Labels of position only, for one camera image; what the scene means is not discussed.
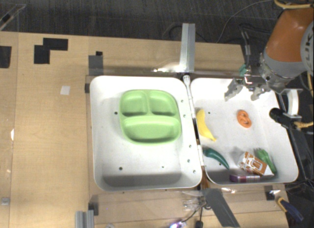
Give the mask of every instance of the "snack package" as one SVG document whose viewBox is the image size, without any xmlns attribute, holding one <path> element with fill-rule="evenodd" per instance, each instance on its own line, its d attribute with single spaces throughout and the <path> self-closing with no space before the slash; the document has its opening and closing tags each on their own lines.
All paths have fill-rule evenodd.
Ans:
<svg viewBox="0 0 314 228">
<path fill-rule="evenodd" d="M 249 152 L 245 152 L 240 156 L 237 165 L 249 173 L 267 177 L 274 176 L 270 167 L 265 162 Z"/>
<path fill-rule="evenodd" d="M 230 175 L 229 179 L 234 183 L 255 183 L 260 181 L 260 175 Z"/>
</svg>

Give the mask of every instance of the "cable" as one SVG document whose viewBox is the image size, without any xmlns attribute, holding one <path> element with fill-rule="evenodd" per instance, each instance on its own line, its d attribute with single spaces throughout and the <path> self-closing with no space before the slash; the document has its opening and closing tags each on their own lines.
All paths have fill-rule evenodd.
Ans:
<svg viewBox="0 0 314 228">
<path fill-rule="evenodd" d="M 249 35 L 247 34 L 247 32 L 242 28 L 239 27 L 240 31 L 241 31 L 241 35 L 244 39 L 244 43 L 245 43 L 245 66 L 246 68 L 249 67 L 250 64 L 250 55 L 251 55 L 251 47 L 250 47 L 250 43 L 249 43 Z"/>
<path fill-rule="evenodd" d="M 162 34 L 161 38 L 163 39 L 164 36 L 165 36 L 165 34 L 166 34 L 166 32 L 168 31 L 169 38 L 172 40 L 172 35 L 171 35 L 171 33 L 172 33 L 172 31 L 173 31 L 174 29 L 176 29 L 176 28 L 182 28 L 182 25 L 175 25 L 174 23 L 172 23 L 172 24 L 165 30 L 165 32 Z M 208 41 L 207 41 L 200 33 L 198 33 L 198 32 L 196 31 L 195 34 L 196 34 L 197 36 L 199 36 L 204 42 L 208 43 Z"/>
<path fill-rule="evenodd" d="M 309 123 L 305 123 L 305 122 L 300 122 L 300 121 L 295 121 L 293 123 L 297 128 L 308 128 L 313 126 L 313 121 L 309 122 Z"/>
<path fill-rule="evenodd" d="M 202 221 L 203 207 L 201 208 L 200 221 Z"/>
<path fill-rule="evenodd" d="M 313 97 L 313 86 L 312 86 L 312 82 L 311 82 L 311 74 L 310 74 L 310 72 L 308 72 L 308 84 L 309 84 L 309 89 L 310 89 L 311 95 Z"/>
<path fill-rule="evenodd" d="M 208 41 L 201 34 L 199 34 L 197 31 L 195 32 L 195 34 L 198 35 L 201 39 L 203 39 L 206 43 L 208 43 Z"/>
<path fill-rule="evenodd" d="M 268 30 L 261 29 L 261 28 L 258 28 L 258 27 L 254 27 L 253 25 L 248 24 L 248 23 L 241 23 L 241 24 L 239 24 L 239 27 L 241 27 L 243 29 L 246 29 L 246 30 L 249 30 L 249 31 L 260 32 L 260 33 L 264 33 L 264 34 L 267 34 L 267 35 L 271 34 L 271 32 L 268 31 Z"/>
<path fill-rule="evenodd" d="M 278 0 L 274 0 L 275 4 L 283 9 L 304 9 L 304 8 L 311 8 L 313 4 L 285 4 L 279 2 Z"/>
<path fill-rule="evenodd" d="M 203 207 L 204 207 L 205 205 L 206 205 L 206 204 L 203 204 L 202 206 L 198 207 L 198 208 L 192 213 L 191 216 L 189 216 L 187 219 L 181 221 L 181 223 L 184 223 L 184 222 L 188 221 L 189 219 L 191 219 L 191 218 L 195 215 L 195 213 L 198 212 L 200 208 L 203 209 Z"/>
<path fill-rule="evenodd" d="M 191 219 L 191 218 L 195 215 L 195 213 L 196 213 L 197 211 L 198 211 L 198 209 L 197 209 L 197 210 L 195 210 L 195 211 L 192 213 L 192 215 L 191 215 L 191 216 L 189 216 L 187 219 L 185 219 L 185 220 L 181 221 L 181 223 L 184 223 L 184 222 L 188 221 L 189 219 Z"/>
<path fill-rule="evenodd" d="M 255 4 L 262 3 L 262 2 L 269 2 L 269 1 L 273 1 L 273 0 L 263 0 L 263 1 L 254 2 L 254 3 L 250 4 L 250 5 L 248 5 L 248 6 L 244 7 L 244 8 L 242 8 L 241 10 L 238 10 L 235 14 L 233 14 L 233 15 L 225 22 L 225 25 L 223 26 L 222 31 L 221 31 L 221 33 L 220 33 L 220 36 L 219 36 L 218 40 L 216 41 L 216 43 L 219 43 L 219 41 L 221 40 L 221 37 L 222 37 L 222 35 L 224 34 L 225 29 L 226 29 L 226 27 L 227 27 L 229 21 L 231 20 L 231 18 L 233 18 L 234 16 L 236 16 L 237 14 L 239 14 L 241 11 L 243 11 L 243 10 L 245 10 L 245 9 L 247 9 L 247 8 L 249 8 L 249 7 L 253 6 L 253 5 L 255 5 Z"/>
</svg>

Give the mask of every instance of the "white tray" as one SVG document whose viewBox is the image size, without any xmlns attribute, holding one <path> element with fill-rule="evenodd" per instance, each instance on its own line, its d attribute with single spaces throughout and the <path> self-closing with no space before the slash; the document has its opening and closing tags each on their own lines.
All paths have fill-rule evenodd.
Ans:
<svg viewBox="0 0 314 228">
<path fill-rule="evenodd" d="M 212 182 L 221 185 L 232 184 L 230 174 L 243 174 L 236 162 L 245 151 L 254 154 L 255 149 L 265 149 L 273 160 L 277 174 L 260 183 L 287 183 L 298 177 L 298 166 L 292 151 L 287 131 L 269 116 L 272 108 L 278 108 L 274 92 L 262 94 L 256 101 L 250 100 L 251 93 L 244 88 L 228 102 L 224 93 L 231 80 L 198 78 L 191 84 L 196 111 L 204 109 L 206 125 L 217 138 L 216 142 L 200 136 L 203 148 L 213 148 L 224 156 L 230 169 L 212 159 L 204 157 L 206 171 Z M 248 129 L 242 127 L 236 118 L 238 110 L 245 110 L 252 120 Z"/>
<path fill-rule="evenodd" d="M 120 127 L 121 95 L 133 89 L 157 89 L 176 99 L 182 134 L 173 143 L 128 142 Z M 190 188 L 202 178 L 185 85 L 175 78 L 99 76 L 90 84 L 94 178 L 106 191 Z"/>
</svg>

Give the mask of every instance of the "wooden table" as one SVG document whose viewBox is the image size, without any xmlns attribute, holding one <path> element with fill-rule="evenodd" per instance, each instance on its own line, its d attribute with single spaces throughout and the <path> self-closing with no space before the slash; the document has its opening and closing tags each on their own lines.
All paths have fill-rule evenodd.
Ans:
<svg viewBox="0 0 314 228">
<path fill-rule="evenodd" d="M 34 64 L 34 45 L 42 45 L 44 37 L 68 39 L 68 50 L 51 51 L 50 64 Z M 72 228 L 75 212 L 86 211 L 90 201 L 84 92 L 88 56 L 103 52 L 105 68 L 153 69 L 165 61 L 179 61 L 181 44 L 0 32 L 0 45 L 12 46 L 10 68 L 0 69 L 0 197 L 11 198 L 10 205 L 0 206 L 0 227 Z M 198 70 L 235 73 L 242 64 L 238 45 L 196 44 Z M 60 94 L 62 86 L 70 86 L 69 95 Z M 9 133 L 13 128 L 12 145 Z M 283 185 L 275 187 L 284 189 Z M 288 227 L 276 203 L 254 190 L 225 195 L 241 226 Z M 111 210 L 104 222 L 114 221 L 116 228 L 161 228 L 189 215 L 183 211 L 180 192 L 164 192 L 163 200 L 156 197 L 161 192 L 145 192 L 141 201 L 137 194 L 100 194 Z M 280 194 L 287 198 L 284 191 Z M 149 205 L 157 203 L 151 200 L 158 200 L 158 205 Z M 99 224 L 95 227 L 106 227 L 100 218 L 95 221 Z M 204 212 L 203 221 L 205 227 L 220 227 L 212 211 Z"/>
</svg>

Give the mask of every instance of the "purple object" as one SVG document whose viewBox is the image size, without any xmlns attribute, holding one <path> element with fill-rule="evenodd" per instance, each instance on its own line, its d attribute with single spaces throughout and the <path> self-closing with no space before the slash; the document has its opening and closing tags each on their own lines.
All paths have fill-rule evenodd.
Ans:
<svg viewBox="0 0 314 228">
<path fill-rule="evenodd" d="M 254 183 L 259 182 L 261 176 L 259 175 L 230 175 L 229 179 L 235 183 Z"/>
</svg>

